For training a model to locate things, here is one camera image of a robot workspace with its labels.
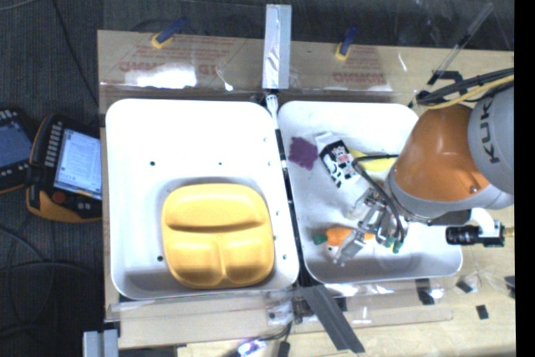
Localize yellow banana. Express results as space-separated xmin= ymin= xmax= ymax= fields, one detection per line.
xmin=349 ymin=148 xmax=398 ymax=175

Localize brown cardboard board, red print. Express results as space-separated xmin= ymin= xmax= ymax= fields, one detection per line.
xmin=96 ymin=28 xmax=516 ymax=349

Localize white plastic tray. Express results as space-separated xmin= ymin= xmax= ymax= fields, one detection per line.
xmin=277 ymin=99 xmax=464 ymax=285
xmin=104 ymin=98 xmax=301 ymax=301

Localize purple grapes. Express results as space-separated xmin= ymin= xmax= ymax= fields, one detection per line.
xmin=288 ymin=136 xmax=319 ymax=171

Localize yellow divided plate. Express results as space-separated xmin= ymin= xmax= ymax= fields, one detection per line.
xmin=160 ymin=182 xmax=277 ymax=290

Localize white cow print carton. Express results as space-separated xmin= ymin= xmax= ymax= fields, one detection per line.
xmin=313 ymin=132 xmax=363 ymax=189

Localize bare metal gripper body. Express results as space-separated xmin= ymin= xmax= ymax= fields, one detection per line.
xmin=353 ymin=186 xmax=409 ymax=244

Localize orange carrot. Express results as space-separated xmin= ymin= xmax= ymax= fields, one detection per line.
xmin=313 ymin=226 xmax=377 ymax=247

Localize black cylinder on white bracket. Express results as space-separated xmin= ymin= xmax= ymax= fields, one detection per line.
xmin=445 ymin=207 xmax=506 ymax=248

